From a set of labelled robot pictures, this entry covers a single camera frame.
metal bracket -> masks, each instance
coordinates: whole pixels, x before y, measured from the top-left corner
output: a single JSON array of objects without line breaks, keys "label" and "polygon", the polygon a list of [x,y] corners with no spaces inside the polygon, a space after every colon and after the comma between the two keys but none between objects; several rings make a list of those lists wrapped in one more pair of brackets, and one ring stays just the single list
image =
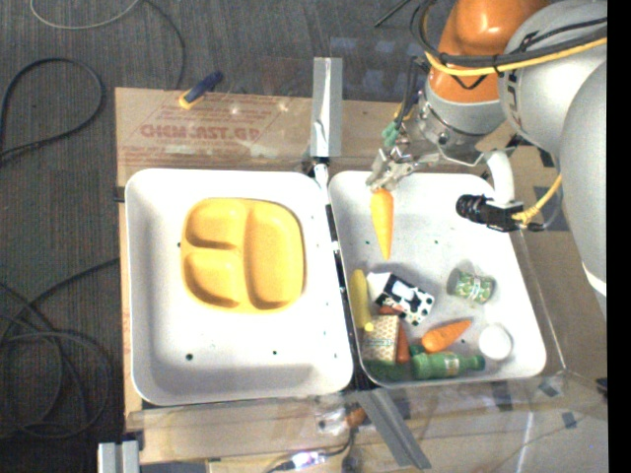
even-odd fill
[{"label": "metal bracket", "polygon": [[414,466],[419,470],[432,468],[385,389],[359,391],[350,397],[366,411],[399,466]]},{"label": "metal bracket", "polygon": [[140,473],[138,441],[99,443],[99,473]]},{"label": "metal bracket", "polygon": [[314,59],[311,156],[342,154],[342,60]]}]

yellow cable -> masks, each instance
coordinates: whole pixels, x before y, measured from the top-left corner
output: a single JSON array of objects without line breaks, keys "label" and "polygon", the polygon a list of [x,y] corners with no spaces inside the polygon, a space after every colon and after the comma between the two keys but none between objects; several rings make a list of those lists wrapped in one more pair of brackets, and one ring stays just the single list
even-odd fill
[{"label": "yellow cable", "polygon": [[554,195],[554,193],[556,193],[560,186],[561,175],[559,174],[550,186],[550,188],[547,190],[547,192],[543,196],[541,196],[539,201],[537,201],[529,209],[526,209],[523,212],[518,212],[517,214],[513,214],[513,216],[511,217],[515,221],[520,221],[523,226],[527,225],[532,220],[532,218],[534,218],[534,216],[536,216],[541,211],[543,205],[545,205],[548,200],[552,198],[552,196]]},{"label": "yellow cable", "polygon": [[[393,119],[397,119],[397,118],[398,118],[398,113],[399,113],[399,111],[401,110],[401,106],[402,106],[402,105],[403,105],[403,103],[400,103],[400,104],[398,105],[398,108],[396,109],[396,111],[395,111],[395,112],[394,112],[394,114],[392,115],[392,118],[393,118]],[[412,107],[410,107],[409,111],[407,112],[407,115],[405,115],[405,116],[403,117],[403,120],[404,120],[404,121],[409,120],[409,119],[410,119],[410,117],[412,117],[413,112],[414,112],[414,105],[413,105]]]},{"label": "yellow cable", "polygon": [[540,63],[553,61],[555,59],[565,58],[567,56],[578,54],[580,52],[593,49],[594,47],[598,47],[599,45],[604,45],[606,43],[607,43],[607,37],[604,36],[603,38],[599,38],[598,40],[594,40],[593,42],[577,45],[576,47],[571,47],[563,51],[546,54],[538,58],[518,61],[515,63],[506,64],[506,65],[499,65],[497,67],[497,70],[494,67],[466,68],[465,70],[460,70],[458,68],[448,67],[446,65],[443,65],[438,59],[436,59],[436,57],[432,56],[429,52],[426,52],[425,55],[427,56],[427,59],[430,62],[430,64],[437,70],[440,70],[441,72],[445,72],[446,74],[455,75],[458,77],[479,77],[481,75],[489,75],[489,74],[494,74],[497,72],[506,72],[508,70],[516,70],[518,68],[525,68],[525,67],[529,67],[533,65],[538,65]]}]

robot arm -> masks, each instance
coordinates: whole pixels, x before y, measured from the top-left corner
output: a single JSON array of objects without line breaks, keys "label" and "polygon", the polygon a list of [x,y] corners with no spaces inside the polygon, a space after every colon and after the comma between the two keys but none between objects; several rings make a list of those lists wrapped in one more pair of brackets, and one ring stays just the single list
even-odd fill
[{"label": "robot arm", "polygon": [[521,205],[498,191],[505,179],[494,162],[503,160],[475,147],[508,119],[563,174],[568,223],[606,317],[606,2],[457,0],[438,49],[424,31],[434,2],[420,7],[429,75],[417,104],[395,121],[367,185],[394,189],[441,160],[485,163],[498,198],[464,195],[456,209],[491,228],[518,229]]}]

orange carrot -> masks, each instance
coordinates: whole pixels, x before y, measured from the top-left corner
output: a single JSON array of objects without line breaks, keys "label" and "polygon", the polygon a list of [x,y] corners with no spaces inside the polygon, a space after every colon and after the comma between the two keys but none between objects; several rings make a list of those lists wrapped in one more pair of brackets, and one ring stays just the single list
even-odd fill
[{"label": "orange carrot", "polygon": [[385,304],[379,307],[378,313],[379,315],[399,315],[401,312]]},{"label": "orange carrot", "polygon": [[392,194],[380,187],[371,198],[371,214],[379,247],[384,259],[390,258],[392,227],[394,222],[394,199]]},{"label": "orange carrot", "polygon": [[364,421],[367,417],[368,414],[366,413],[366,410],[364,410],[360,406],[355,408],[354,410],[351,410],[344,418],[344,421],[346,421],[346,424],[348,424],[349,428],[357,428],[364,424]]},{"label": "orange carrot", "polygon": [[404,365],[410,360],[410,344],[403,327],[403,321],[398,321],[398,339],[396,341],[396,362]]},{"label": "orange carrot", "polygon": [[432,329],[423,335],[421,345],[428,353],[441,352],[452,345],[470,325],[469,319],[463,319]]}]

green bottle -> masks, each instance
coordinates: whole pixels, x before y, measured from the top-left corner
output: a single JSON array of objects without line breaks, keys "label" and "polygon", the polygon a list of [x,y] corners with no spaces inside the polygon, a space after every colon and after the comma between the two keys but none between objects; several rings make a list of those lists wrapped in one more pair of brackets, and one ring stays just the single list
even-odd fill
[{"label": "green bottle", "polygon": [[466,370],[484,370],[482,356],[462,356],[453,352],[421,353],[412,357],[412,375],[417,380],[450,378]]}]

